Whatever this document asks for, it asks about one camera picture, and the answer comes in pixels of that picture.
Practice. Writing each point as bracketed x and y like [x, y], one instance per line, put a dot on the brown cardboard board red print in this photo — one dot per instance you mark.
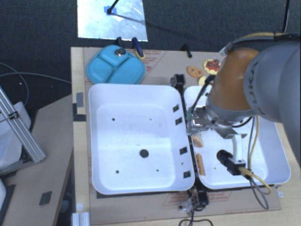
[164, 208]

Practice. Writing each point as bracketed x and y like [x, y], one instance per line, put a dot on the pale yellow round biscuit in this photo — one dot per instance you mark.
[202, 81]

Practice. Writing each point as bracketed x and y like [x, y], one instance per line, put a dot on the brown pretzel biscuit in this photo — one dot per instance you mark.
[194, 71]

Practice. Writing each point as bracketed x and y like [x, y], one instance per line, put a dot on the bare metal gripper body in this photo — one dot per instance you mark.
[203, 120]

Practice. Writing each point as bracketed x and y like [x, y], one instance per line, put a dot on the white plastic tray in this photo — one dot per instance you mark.
[270, 163]
[131, 135]

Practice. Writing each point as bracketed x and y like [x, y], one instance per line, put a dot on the long orange toy stick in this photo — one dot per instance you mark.
[201, 165]

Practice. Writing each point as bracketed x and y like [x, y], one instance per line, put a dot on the blue divided plate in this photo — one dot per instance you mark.
[110, 70]

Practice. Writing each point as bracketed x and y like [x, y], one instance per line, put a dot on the black cylinder on white bracket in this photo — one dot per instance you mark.
[235, 165]

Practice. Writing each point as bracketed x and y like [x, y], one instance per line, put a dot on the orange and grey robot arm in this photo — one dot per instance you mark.
[270, 83]

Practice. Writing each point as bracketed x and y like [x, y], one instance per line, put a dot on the short orange toy stick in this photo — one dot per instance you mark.
[198, 142]

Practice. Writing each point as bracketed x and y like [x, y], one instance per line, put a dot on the thin black and white rod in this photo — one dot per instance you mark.
[191, 149]

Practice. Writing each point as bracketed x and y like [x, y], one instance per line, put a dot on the toy pizza slice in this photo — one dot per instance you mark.
[211, 66]

